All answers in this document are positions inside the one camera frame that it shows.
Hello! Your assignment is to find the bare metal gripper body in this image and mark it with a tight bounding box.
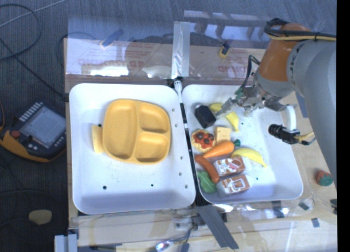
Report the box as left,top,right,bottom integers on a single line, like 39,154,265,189
235,86,288,113

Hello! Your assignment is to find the black bottle grey cap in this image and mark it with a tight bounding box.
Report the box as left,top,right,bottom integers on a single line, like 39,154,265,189
194,103,218,129

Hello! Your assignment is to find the yellow cheese wedge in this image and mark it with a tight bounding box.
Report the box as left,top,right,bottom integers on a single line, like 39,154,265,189
214,126,232,145

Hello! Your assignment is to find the pizza slice with dark toppings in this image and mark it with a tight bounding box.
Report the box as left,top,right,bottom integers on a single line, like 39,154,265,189
191,128,217,153

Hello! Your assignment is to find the large yellow banana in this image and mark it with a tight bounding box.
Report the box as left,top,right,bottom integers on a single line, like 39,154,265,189
231,147,268,168

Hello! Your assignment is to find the orange carrot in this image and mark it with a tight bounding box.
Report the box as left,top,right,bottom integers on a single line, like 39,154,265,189
202,139,242,160

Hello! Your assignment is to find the brown and white carton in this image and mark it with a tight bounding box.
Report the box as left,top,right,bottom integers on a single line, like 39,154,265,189
216,174,252,198
213,156,253,178

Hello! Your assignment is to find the white plastic tray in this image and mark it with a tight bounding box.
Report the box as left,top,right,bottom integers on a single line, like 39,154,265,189
68,82,197,215
181,84,304,205

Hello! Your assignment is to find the red sausage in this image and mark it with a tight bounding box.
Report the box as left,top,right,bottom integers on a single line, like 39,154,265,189
194,154,220,184

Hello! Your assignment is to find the green leaf vegetable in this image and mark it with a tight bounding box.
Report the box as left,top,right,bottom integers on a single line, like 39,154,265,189
197,171,217,194

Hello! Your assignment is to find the red and green strawberry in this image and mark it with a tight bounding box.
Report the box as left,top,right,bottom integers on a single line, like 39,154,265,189
316,169,334,186

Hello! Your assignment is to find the yellow divided plate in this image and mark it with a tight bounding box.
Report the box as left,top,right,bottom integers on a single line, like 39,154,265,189
102,98,172,165

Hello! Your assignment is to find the pale yellow lump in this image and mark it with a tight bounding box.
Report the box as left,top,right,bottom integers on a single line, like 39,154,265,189
28,209,53,225

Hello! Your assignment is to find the black cylinder on white bracket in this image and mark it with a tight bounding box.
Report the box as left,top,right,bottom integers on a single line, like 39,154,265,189
268,104,302,145

